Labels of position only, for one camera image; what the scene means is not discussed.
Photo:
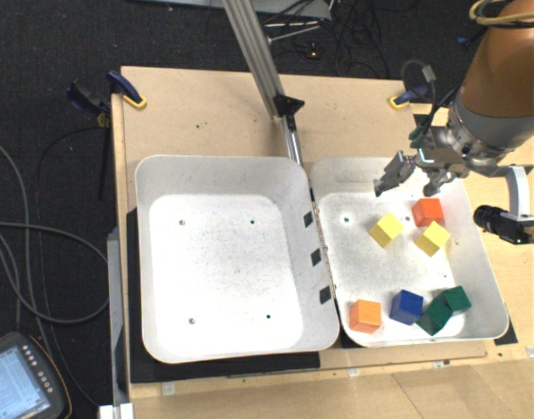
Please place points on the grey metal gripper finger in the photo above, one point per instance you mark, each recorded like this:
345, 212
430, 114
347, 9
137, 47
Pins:
393, 175
439, 180

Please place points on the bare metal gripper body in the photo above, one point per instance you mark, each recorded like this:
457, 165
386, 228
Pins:
456, 155

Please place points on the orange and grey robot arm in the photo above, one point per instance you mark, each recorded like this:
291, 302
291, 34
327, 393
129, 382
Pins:
498, 68

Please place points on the orange cube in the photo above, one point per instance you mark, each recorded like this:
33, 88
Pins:
365, 316
427, 212

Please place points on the yellow cube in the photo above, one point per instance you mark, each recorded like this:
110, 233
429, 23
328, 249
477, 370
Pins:
433, 238
386, 230

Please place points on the white plastic tray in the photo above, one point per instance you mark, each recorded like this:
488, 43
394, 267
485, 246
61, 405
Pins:
227, 269
380, 273

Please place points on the green cube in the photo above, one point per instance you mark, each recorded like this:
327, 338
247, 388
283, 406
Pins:
433, 318
458, 298

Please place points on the blue cube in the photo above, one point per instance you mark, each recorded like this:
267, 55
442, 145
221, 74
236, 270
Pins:
405, 307

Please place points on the pale wood board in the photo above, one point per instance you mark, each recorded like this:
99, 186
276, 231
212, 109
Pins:
214, 120

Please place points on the black cylinder on white bracket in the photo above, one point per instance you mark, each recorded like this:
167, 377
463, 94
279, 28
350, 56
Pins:
502, 225

